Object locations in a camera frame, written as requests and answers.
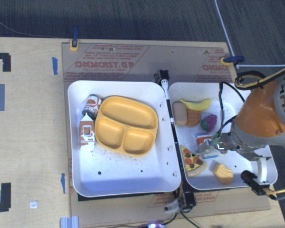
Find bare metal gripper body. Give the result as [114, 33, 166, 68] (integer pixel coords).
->
[214, 132, 240, 154]

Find white red and blue carton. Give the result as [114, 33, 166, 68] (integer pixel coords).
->
[195, 133, 219, 160]

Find white plastic tray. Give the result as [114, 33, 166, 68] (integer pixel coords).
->
[67, 80, 182, 198]
[168, 82, 279, 191]

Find pizza slice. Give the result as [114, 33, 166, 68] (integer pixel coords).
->
[179, 145, 209, 178]

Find purple grapes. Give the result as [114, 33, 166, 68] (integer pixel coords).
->
[199, 114, 218, 133]

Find yellow ridged crisp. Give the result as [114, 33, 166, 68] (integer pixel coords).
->
[212, 163, 234, 185]

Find orange waffle biscuit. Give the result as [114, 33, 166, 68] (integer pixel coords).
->
[186, 109, 202, 127]

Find thin black and white rod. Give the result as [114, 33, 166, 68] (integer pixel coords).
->
[161, 79, 189, 192]

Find tan bread roll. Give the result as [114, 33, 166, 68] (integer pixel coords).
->
[171, 101, 189, 126]

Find yellow banana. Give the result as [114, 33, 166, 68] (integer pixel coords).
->
[179, 98, 212, 112]

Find orange divided plate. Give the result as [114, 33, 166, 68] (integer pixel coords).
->
[94, 95, 159, 157]

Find brown cardboard board red print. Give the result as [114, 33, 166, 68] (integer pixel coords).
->
[61, 41, 272, 219]

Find orange and white carton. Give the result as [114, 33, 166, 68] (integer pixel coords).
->
[79, 113, 96, 152]

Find orange and white can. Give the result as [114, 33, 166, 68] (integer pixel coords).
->
[81, 94, 103, 120]

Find black cylinder on white bracket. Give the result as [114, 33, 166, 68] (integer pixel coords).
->
[240, 157, 270, 196]

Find black block with thin wires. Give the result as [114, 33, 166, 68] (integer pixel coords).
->
[154, 69, 170, 84]
[180, 188, 197, 210]

